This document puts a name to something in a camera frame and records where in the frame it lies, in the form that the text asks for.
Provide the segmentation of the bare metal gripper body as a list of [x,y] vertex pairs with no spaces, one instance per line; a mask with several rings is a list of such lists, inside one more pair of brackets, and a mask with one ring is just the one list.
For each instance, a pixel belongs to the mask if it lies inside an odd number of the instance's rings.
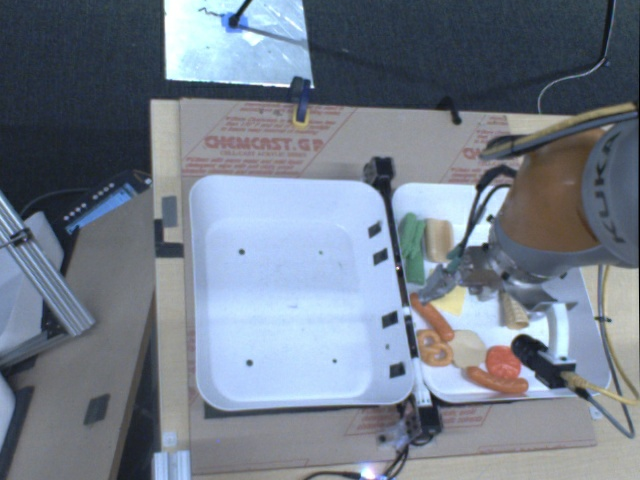
[[459,266],[460,284],[480,301],[496,299],[503,318],[529,318],[547,311],[556,298],[543,278],[528,274],[490,245],[468,247]]

